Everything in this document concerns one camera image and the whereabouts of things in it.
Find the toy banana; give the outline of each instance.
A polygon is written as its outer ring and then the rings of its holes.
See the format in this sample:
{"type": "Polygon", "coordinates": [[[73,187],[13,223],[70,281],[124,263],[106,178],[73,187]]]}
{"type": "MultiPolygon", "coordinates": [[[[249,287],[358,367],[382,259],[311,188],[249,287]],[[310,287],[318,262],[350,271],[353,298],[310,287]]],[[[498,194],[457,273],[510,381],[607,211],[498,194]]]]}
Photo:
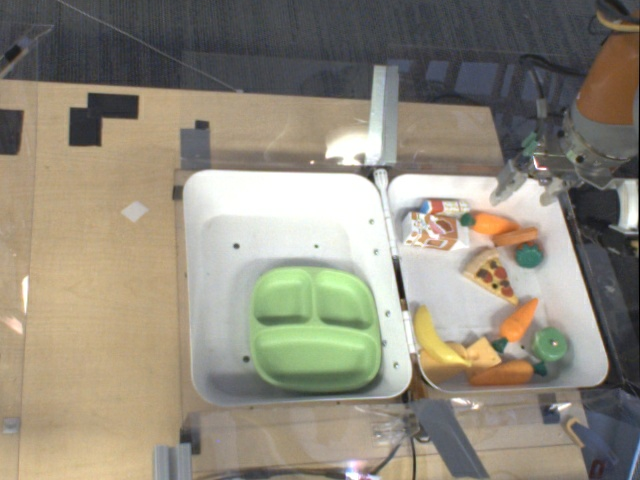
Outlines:
{"type": "Polygon", "coordinates": [[[455,350],[440,339],[433,326],[431,313],[426,306],[420,306],[416,311],[413,318],[413,328],[418,343],[432,358],[444,364],[471,366],[471,361],[460,357],[455,350]]]}

